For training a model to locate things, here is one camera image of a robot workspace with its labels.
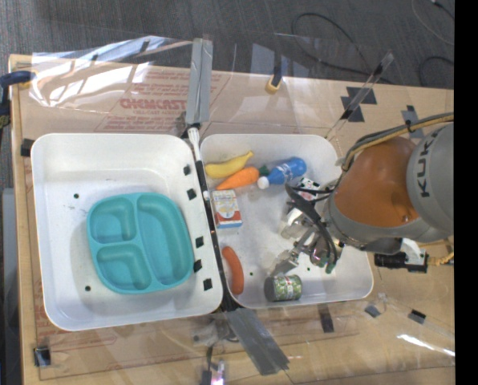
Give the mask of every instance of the tin can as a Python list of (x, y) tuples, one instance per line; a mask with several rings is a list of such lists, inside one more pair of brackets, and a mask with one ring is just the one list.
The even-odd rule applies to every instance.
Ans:
[(302, 296), (302, 280), (298, 275), (267, 277), (264, 295), (271, 302), (297, 300)]

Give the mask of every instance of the turquoise plate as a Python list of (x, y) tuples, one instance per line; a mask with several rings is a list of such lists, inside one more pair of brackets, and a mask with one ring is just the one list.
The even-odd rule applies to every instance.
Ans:
[(184, 217), (162, 194), (137, 192), (98, 201), (87, 215), (87, 237), (100, 280), (115, 292), (166, 290), (192, 272)]

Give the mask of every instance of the toy banana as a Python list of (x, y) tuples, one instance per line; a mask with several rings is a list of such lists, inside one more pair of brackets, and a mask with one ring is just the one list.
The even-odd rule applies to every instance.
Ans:
[(248, 151), (242, 156), (237, 156), (231, 160), (224, 161), (222, 163), (211, 163), (205, 165), (205, 173), (211, 178), (224, 178), (231, 176), (235, 172), (242, 170), (246, 162), (253, 156), (251, 151)]

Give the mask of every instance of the blue bottle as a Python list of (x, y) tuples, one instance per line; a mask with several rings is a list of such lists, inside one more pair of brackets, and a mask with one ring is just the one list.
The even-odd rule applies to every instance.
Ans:
[(302, 176), (306, 172), (306, 163), (298, 157), (291, 158), (277, 165), (268, 176), (262, 176), (257, 180), (258, 188), (266, 189), (271, 184), (285, 184), (293, 178)]

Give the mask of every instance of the white bottle cap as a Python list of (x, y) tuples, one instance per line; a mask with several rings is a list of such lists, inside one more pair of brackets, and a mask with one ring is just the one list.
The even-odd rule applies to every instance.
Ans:
[(260, 189), (268, 188), (269, 187), (268, 177), (266, 176), (259, 177), (259, 179), (257, 180), (257, 185), (258, 185), (258, 188)]

